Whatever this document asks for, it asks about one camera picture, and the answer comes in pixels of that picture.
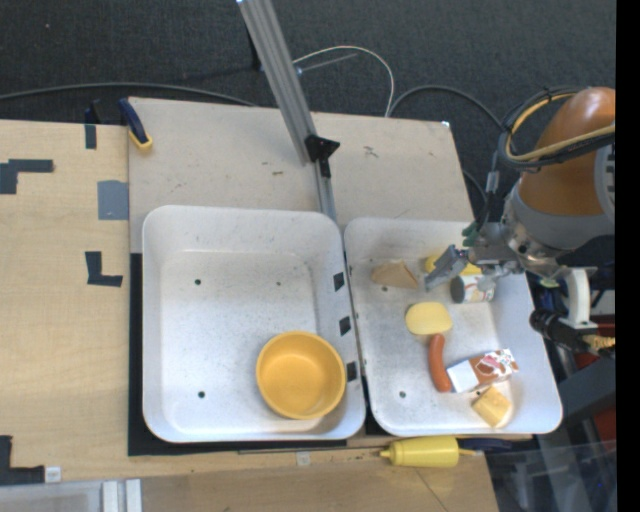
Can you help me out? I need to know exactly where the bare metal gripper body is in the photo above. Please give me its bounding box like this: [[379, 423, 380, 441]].
[[467, 222, 572, 277]]

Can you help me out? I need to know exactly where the small white can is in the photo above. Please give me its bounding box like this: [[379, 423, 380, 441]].
[[449, 273, 497, 305]]

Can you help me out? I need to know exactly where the tan bread slice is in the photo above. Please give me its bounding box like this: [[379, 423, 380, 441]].
[[370, 259, 420, 291]]

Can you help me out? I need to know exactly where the yellow oval potato chip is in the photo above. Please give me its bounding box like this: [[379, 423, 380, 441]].
[[404, 301, 454, 337]]

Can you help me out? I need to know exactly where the white and brown carton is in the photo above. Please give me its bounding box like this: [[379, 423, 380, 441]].
[[445, 348, 520, 395]]

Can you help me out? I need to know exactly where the orange-red sausage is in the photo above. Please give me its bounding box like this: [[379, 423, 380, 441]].
[[427, 333, 454, 394]]

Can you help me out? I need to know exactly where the white plastic tray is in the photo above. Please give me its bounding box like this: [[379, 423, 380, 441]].
[[343, 216, 564, 437], [141, 204, 367, 444]]

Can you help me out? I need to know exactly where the yellow cheese wedge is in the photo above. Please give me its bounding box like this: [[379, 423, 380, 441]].
[[471, 384, 514, 429]]

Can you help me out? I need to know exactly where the yellow bowl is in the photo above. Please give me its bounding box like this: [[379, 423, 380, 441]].
[[255, 330, 348, 421]]

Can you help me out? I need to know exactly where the yellow mustard bottle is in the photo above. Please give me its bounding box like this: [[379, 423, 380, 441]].
[[378, 435, 479, 469]]

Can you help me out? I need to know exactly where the pale wood board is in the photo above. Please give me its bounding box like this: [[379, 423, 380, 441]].
[[127, 96, 534, 454]]

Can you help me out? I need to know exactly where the black cylinder on white bracket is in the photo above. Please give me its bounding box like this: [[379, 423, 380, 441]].
[[528, 267, 601, 354]]

